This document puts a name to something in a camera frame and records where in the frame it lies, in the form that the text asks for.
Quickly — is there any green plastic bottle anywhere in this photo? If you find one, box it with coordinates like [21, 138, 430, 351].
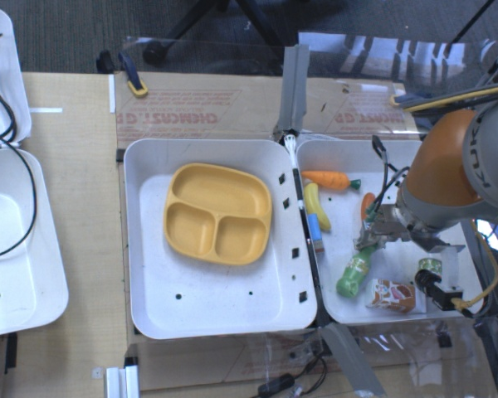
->
[335, 245, 377, 299]

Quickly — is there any yellow divided plate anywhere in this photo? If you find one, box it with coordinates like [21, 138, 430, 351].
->
[163, 163, 274, 266]

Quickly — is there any white plastic tray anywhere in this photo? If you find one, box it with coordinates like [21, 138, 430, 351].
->
[295, 138, 487, 327]
[123, 138, 319, 341]

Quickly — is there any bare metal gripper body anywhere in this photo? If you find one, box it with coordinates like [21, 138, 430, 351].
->
[362, 204, 415, 244]

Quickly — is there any brown and white carton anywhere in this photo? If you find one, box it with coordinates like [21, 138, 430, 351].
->
[364, 278, 428, 315]

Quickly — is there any green can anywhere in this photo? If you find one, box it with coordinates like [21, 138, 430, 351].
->
[417, 257, 443, 276]

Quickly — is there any black cylinder on white bracket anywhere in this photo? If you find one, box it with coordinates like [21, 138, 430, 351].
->
[413, 248, 466, 311]

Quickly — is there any brown cardboard board red print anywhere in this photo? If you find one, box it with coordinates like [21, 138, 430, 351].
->
[114, 70, 425, 391]

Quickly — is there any black office chair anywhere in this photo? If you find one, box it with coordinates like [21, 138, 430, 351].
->
[142, 0, 385, 66]

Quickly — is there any orange carrot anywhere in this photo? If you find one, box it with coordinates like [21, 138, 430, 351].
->
[300, 170, 363, 192]

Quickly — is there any yellow banana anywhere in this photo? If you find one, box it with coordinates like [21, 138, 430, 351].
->
[303, 182, 332, 233]

